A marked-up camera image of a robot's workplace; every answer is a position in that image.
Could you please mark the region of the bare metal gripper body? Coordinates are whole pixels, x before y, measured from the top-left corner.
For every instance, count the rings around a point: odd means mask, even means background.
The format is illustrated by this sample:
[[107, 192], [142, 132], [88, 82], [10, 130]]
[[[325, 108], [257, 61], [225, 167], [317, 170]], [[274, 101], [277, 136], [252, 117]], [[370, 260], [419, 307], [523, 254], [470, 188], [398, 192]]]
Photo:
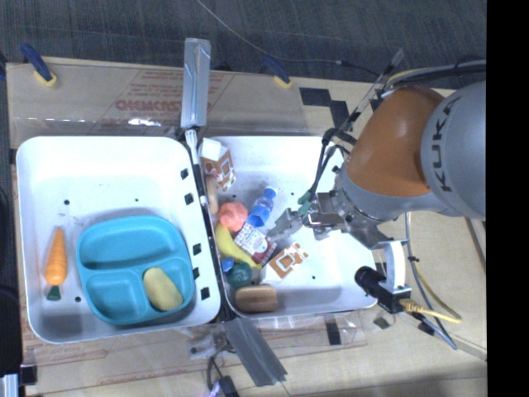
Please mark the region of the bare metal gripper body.
[[331, 232], [347, 233], [359, 239], [365, 234], [364, 219], [344, 189], [316, 192], [304, 225], [312, 230], [318, 241], [328, 238]]

